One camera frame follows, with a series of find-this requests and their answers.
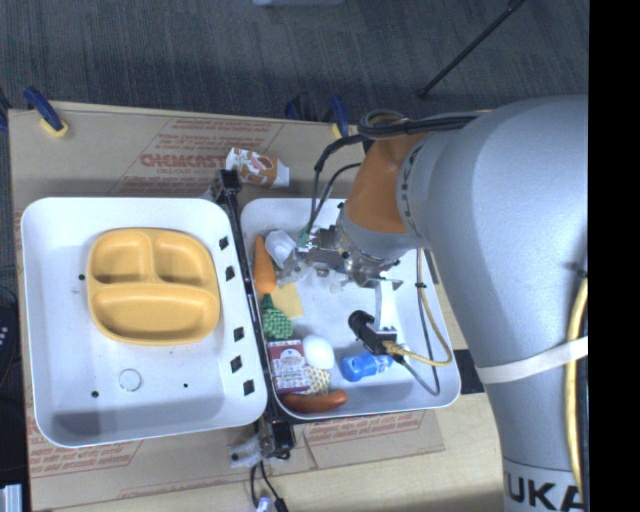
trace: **yellow plate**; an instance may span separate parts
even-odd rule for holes
[[[117,229],[91,248],[89,309],[116,341],[192,343],[215,329],[220,292],[211,254],[191,235],[164,229]]]

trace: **blue bottle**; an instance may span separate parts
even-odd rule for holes
[[[393,363],[389,355],[374,356],[368,350],[357,356],[345,357],[340,361],[340,372],[349,382],[358,382],[362,377],[382,373]]]

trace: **cardboard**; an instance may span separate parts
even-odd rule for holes
[[[24,209],[48,196],[199,197],[232,147],[274,155],[291,169],[286,189],[245,186],[240,200],[311,193],[316,155],[334,140],[329,125],[242,119],[183,112],[53,103],[69,125],[57,139],[40,127],[35,111],[11,111],[11,165],[17,265]],[[326,175],[362,158],[360,146],[338,152]],[[335,187],[346,192],[349,180]],[[19,282],[24,306],[24,287]],[[246,481],[232,468],[228,445],[246,441],[252,426],[67,449],[49,443],[33,413],[29,338],[21,308],[29,470],[35,511],[152,496]],[[342,467],[444,450],[432,411],[406,412],[298,425],[289,461],[274,475]]]

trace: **white tape band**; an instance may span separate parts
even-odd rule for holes
[[[589,354],[589,337],[562,343],[529,359],[500,366],[478,368],[478,377],[483,384],[502,384],[524,379],[563,366]]]

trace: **white egg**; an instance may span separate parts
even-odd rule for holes
[[[310,334],[302,340],[302,349],[307,364],[314,368],[330,370],[336,362],[331,343],[322,336]]]

